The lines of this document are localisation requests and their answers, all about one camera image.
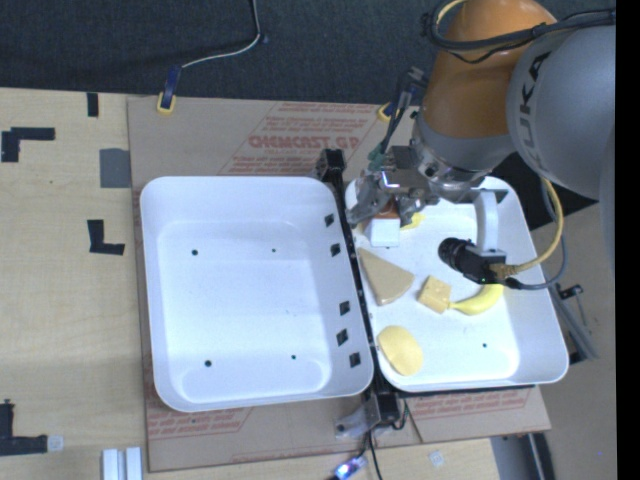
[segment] cardboard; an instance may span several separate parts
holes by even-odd
[[[335,421],[360,397],[179,413],[153,387],[139,197],[160,176],[306,175],[324,148],[344,151],[345,181],[358,176],[382,139],[376,105],[178,98],[173,114],[156,96],[127,100],[134,235],[144,364],[149,470],[165,471],[327,453],[355,452],[360,439],[339,439]],[[410,138],[405,118],[395,132]],[[377,435],[380,447],[547,430],[539,388],[408,398],[400,431]]]

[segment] toy banana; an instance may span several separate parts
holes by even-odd
[[[485,284],[473,297],[450,302],[449,308],[462,311],[466,315],[478,315],[498,302],[503,292],[504,286],[501,284]]]

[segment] wooden table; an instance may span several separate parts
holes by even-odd
[[[0,479],[100,478],[106,448],[145,449],[131,190],[101,188],[99,152],[128,149],[126,96],[0,89],[0,130],[53,127],[0,163],[0,399],[16,436],[62,435],[64,450],[0,457]],[[91,254],[87,221],[104,220],[122,256]],[[434,452],[443,463],[430,460]],[[498,479],[489,439],[377,452],[385,480]],[[324,479],[336,455],[219,466],[145,478]],[[374,479],[371,464],[355,478]]]

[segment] black fabric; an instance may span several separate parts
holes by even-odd
[[[409,67],[430,71],[420,17],[440,1],[257,0],[266,41],[185,69],[178,96],[383,104]],[[558,18],[616,4],[536,1]],[[171,65],[255,33],[250,0],[0,0],[0,9],[3,87],[157,94]],[[532,185],[517,158],[496,175]],[[591,203],[568,197],[569,212]],[[538,215],[527,215],[530,227],[548,220]]]

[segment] white tray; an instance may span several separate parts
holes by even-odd
[[[507,262],[519,264],[536,257],[513,189],[496,178],[487,178],[482,187],[508,191],[498,205],[498,248],[507,253]],[[347,205],[354,201],[351,184]],[[437,253],[445,238],[476,241],[473,205],[441,200],[422,213],[425,219],[417,228],[400,232],[398,247],[372,247],[360,227],[354,231],[356,247],[415,274],[408,292],[390,304],[378,306],[363,272],[374,336],[388,325],[403,326],[414,335],[424,353],[422,369],[415,375],[402,376],[378,350],[380,368],[389,382],[403,391],[429,392],[544,384],[562,378],[569,365],[568,355],[547,290],[505,289],[498,304],[476,316],[453,309],[440,314],[417,301],[429,275],[452,286],[451,300],[473,295],[479,289],[445,265]],[[544,282],[539,266],[517,277],[528,284]]]
[[[140,200],[159,396],[185,412],[360,393],[373,360],[335,198],[301,177],[164,177]]]

